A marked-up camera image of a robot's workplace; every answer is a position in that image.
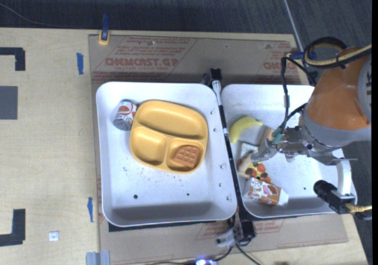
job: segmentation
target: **soda can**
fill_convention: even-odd
[[[131,130],[131,125],[136,112],[136,104],[129,100],[122,100],[117,108],[113,124],[120,130]]]

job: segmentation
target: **black tape marking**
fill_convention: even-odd
[[[25,240],[25,209],[13,210],[12,232],[0,235],[0,246],[20,245]]]
[[[0,55],[14,55],[15,71],[25,71],[25,51],[22,48],[0,48]]]
[[[17,119],[18,87],[0,86],[0,120]]]

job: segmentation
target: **wooden board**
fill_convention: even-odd
[[[14,57],[0,57],[0,85],[18,86],[18,119],[0,120],[0,233],[11,232],[14,209],[26,210],[26,239],[22,245],[0,247],[0,264],[85,264],[88,251],[100,250],[97,211],[91,222],[87,208],[89,197],[93,209],[98,207],[88,49],[88,36],[96,33],[0,29],[0,47],[22,47],[26,52],[26,71],[14,70]],[[195,36],[262,39],[261,34]],[[282,39],[282,35],[263,35],[269,38]],[[83,56],[83,74],[79,74],[77,53]],[[348,243],[254,256],[262,264],[366,264],[353,219],[344,216],[344,223]],[[49,240],[50,231],[59,231],[59,241]],[[240,254],[223,261],[249,262]]]

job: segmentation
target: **yellow divided tray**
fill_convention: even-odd
[[[207,122],[199,112],[175,103],[149,100],[136,111],[130,151],[144,165],[188,174],[200,167],[207,138]]]

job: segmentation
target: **snack package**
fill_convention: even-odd
[[[246,156],[252,153],[257,153],[259,148],[256,145],[251,145],[246,142],[242,142],[240,147],[240,159],[244,159]]]
[[[254,177],[246,181],[243,197],[270,206],[284,205],[289,200],[288,194],[281,187]]]

